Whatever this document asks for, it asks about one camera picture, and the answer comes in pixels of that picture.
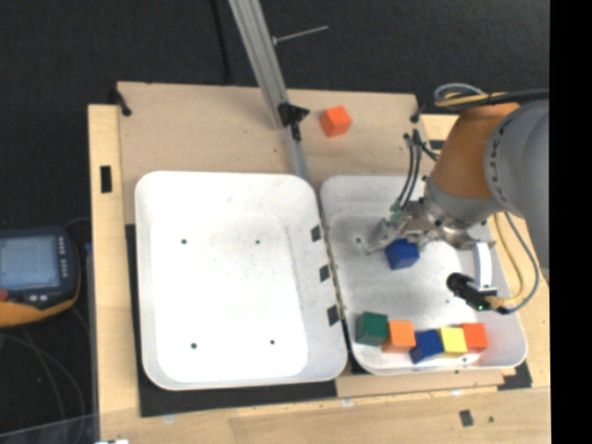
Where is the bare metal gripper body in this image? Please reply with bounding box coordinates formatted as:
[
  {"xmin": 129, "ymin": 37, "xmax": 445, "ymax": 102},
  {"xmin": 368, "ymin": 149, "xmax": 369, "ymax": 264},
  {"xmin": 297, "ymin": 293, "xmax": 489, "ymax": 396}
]
[{"xmin": 387, "ymin": 200, "xmax": 485, "ymax": 251}]

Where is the blue cube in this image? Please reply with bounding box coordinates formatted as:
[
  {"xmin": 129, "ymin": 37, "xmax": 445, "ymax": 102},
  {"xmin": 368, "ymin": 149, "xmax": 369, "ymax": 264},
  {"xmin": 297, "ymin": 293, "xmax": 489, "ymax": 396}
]
[
  {"xmin": 408, "ymin": 328, "xmax": 446, "ymax": 365},
  {"xmin": 384, "ymin": 238, "xmax": 421, "ymax": 271}
]

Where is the white plastic tray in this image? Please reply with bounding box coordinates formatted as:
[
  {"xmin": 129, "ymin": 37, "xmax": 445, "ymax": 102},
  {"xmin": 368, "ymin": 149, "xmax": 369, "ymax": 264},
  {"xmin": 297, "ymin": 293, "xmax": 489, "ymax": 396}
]
[
  {"xmin": 318, "ymin": 174, "xmax": 528, "ymax": 376},
  {"xmin": 133, "ymin": 169, "xmax": 349, "ymax": 391}
]

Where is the green cube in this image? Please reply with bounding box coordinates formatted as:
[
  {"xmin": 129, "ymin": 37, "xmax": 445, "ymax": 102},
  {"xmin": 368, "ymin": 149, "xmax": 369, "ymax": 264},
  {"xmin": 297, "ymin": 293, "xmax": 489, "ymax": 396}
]
[{"xmin": 354, "ymin": 311, "xmax": 389, "ymax": 347}]

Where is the orange cube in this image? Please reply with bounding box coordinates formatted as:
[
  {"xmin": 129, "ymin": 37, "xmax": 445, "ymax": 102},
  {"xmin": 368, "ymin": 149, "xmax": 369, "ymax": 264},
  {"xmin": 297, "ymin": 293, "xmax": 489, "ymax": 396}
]
[
  {"xmin": 318, "ymin": 105, "xmax": 353, "ymax": 139},
  {"xmin": 461, "ymin": 322, "xmax": 490, "ymax": 352},
  {"xmin": 381, "ymin": 319, "xmax": 417, "ymax": 354}
]

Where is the yellow cube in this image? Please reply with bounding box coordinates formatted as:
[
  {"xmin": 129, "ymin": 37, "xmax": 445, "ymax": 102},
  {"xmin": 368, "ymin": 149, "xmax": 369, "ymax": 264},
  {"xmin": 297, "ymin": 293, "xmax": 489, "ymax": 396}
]
[{"xmin": 438, "ymin": 326, "xmax": 469, "ymax": 356}]

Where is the brown cardboard board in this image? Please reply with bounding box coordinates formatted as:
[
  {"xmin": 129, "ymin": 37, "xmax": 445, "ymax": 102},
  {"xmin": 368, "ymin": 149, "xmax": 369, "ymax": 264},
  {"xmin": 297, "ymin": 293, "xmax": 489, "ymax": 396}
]
[{"xmin": 115, "ymin": 80, "xmax": 517, "ymax": 400}]

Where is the black cylinder on white bracket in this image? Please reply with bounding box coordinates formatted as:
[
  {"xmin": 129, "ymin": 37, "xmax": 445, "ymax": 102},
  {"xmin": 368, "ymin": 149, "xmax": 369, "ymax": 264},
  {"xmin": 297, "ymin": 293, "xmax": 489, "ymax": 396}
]
[{"xmin": 446, "ymin": 241, "xmax": 500, "ymax": 313}]

